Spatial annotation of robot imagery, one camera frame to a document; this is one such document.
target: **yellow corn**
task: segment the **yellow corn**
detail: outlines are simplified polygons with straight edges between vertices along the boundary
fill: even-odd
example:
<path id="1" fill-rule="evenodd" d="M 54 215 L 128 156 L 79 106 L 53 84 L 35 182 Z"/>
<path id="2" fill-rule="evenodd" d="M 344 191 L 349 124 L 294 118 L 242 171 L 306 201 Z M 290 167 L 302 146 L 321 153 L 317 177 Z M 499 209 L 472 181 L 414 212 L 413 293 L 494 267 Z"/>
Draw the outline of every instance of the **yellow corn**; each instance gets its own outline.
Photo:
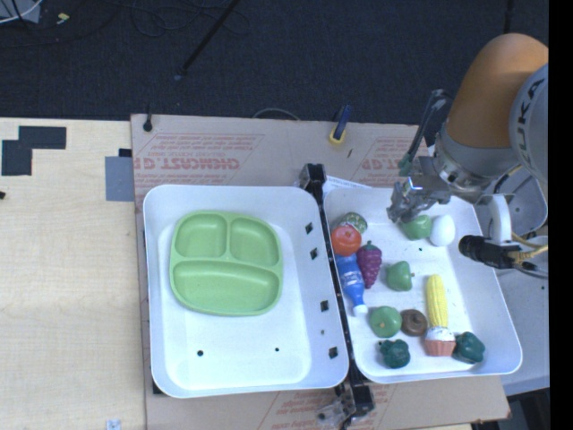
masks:
<path id="1" fill-rule="evenodd" d="M 432 274 L 426 283 L 428 320 L 431 326 L 448 327 L 448 301 L 441 276 Z"/>

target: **dark background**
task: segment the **dark background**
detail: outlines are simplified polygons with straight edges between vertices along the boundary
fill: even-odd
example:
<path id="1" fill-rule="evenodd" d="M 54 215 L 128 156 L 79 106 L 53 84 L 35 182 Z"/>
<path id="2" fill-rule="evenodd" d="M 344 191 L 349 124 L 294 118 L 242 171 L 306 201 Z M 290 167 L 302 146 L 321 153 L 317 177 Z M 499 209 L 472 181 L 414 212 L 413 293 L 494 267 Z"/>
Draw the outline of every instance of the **dark background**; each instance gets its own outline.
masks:
<path id="1" fill-rule="evenodd" d="M 350 104 L 351 121 L 418 124 L 490 39 L 549 46 L 549 0 L 240 0 L 176 80 L 231 1 L 44 0 L 38 23 L 0 23 L 0 116 L 322 121 Z"/>

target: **toy blue bottle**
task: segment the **toy blue bottle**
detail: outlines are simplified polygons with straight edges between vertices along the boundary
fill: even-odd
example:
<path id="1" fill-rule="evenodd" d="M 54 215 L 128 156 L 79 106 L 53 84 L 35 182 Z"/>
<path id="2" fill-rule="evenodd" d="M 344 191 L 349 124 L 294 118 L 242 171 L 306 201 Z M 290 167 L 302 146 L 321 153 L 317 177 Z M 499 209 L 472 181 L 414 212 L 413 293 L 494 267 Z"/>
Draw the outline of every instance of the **toy blue bottle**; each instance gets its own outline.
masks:
<path id="1" fill-rule="evenodd" d="M 355 314 L 368 313 L 368 307 L 363 300 L 364 279 L 356 262 L 356 254 L 349 256 L 335 254 L 334 260 L 337 264 L 340 287 L 342 287 L 342 292 L 352 300 Z"/>

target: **white cable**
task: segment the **white cable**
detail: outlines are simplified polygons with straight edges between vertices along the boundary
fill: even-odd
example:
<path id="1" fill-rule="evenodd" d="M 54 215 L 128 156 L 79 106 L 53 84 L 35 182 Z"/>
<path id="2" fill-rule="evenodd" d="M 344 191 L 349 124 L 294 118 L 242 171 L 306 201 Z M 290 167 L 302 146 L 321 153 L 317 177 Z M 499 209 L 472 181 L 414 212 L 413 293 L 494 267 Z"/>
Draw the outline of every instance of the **white cable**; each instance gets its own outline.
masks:
<path id="1" fill-rule="evenodd" d="M 44 0 L 38 0 L 35 4 L 33 4 L 30 8 L 28 8 L 24 13 L 20 13 L 20 16 L 23 17 L 27 14 L 30 14 L 32 11 L 36 9 L 36 7 L 41 4 Z M 16 21 L 20 19 L 20 16 L 15 15 L 9 18 L 1 19 L 0 24 L 4 24 L 5 22 Z"/>

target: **brown donut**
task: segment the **brown donut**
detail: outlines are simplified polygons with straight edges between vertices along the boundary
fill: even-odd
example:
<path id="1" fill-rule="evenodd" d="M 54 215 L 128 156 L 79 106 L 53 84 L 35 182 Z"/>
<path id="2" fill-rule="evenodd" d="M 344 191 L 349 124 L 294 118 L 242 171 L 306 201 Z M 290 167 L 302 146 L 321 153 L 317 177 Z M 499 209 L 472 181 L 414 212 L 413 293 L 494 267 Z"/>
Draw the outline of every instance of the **brown donut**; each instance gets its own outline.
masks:
<path id="1" fill-rule="evenodd" d="M 410 336 L 422 336 L 428 330 L 428 319 L 417 309 L 406 309 L 402 316 L 401 330 Z"/>

